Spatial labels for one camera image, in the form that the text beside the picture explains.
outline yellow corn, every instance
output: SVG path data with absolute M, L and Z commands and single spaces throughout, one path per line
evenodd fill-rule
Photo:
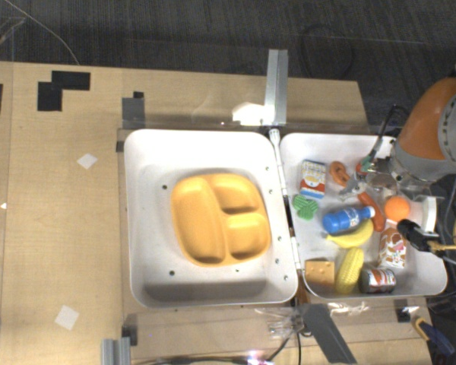
M 334 288 L 339 294 L 348 294 L 358 282 L 363 267 L 363 250 L 353 247 L 344 256 L 343 263 L 336 274 Z

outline white tray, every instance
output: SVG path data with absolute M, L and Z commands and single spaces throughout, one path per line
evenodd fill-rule
M 368 135 L 327 135 L 327 134 L 288 134 L 281 144 L 280 151 L 283 161 L 287 190 L 292 198 L 299 193 L 300 165 L 303 160 L 313 160 L 329 165 L 339 160 L 347 166 L 350 173 L 355 169 L 359 159 L 369 153 L 375 143 L 375 136 Z M 385 138 L 378 157 L 386 157 L 391 149 L 390 138 Z M 314 219 L 304 221 L 297 217 L 291 207 L 294 230 L 299 244 L 299 257 L 302 266 L 306 259 L 324 258 L 336 262 L 338 268 L 345 251 L 336 244 L 325 239 L 321 225 L 322 217 L 329 211 L 336 211 L 344 206 L 361 206 L 357 198 L 347 199 L 344 203 L 337 197 L 341 187 L 331 176 L 326 174 L 326 194 L 319 200 L 319 210 Z M 362 246 L 365 252 L 367 267 L 375 267 L 378 257 L 379 235 L 374 233 L 370 241 Z M 441 259 L 428 252 L 417 252 L 411 246 L 407 247 L 406 268 L 395 269 L 397 286 L 391 294 L 366 295 L 357 288 L 350 295 L 339 295 L 333 289 L 326 287 L 309 287 L 313 294 L 326 299 L 366 298 L 366 297 L 409 297 L 430 296 L 441 293 L 447 284 L 444 263 Z
M 201 267 L 179 248 L 170 193 L 186 177 L 225 172 L 245 176 L 257 186 L 271 226 L 271 247 L 249 262 Z M 125 141 L 125 178 L 131 290 L 140 304 L 282 303 L 293 297 L 297 273 L 274 150 L 265 137 L 254 132 L 137 130 Z

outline small box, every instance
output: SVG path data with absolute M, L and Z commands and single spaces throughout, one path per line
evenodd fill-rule
M 306 261 L 306 281 L 311 284 L 334 285 L 334 262 Z
M 379 268 L 405 268 L 407 241 L 394 228 L 389 227 L 380 236 Z
M 319 162 L 304 160 L 301 166 L 301 195 L 323 198 L 326 190 L 326 165 Z

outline dark gray carpet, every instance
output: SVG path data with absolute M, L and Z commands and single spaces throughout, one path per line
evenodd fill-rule
M 411 108 L 456 62 L 456 0 L 12 0 L 59 33 L 82 65 L 357 80 L 372 124 Z M 0 0 L 0 24 L 21 16 Z M 32 21 L 1 60 L 73 63 Z

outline green toy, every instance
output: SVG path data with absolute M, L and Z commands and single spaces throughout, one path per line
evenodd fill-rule
M 302 195 L 294 196 L 292 200 L 293 207 L 297 210 L 297 216 L 310 221 L 318 210 L 318 203 L 314 200 L 307 199 Z

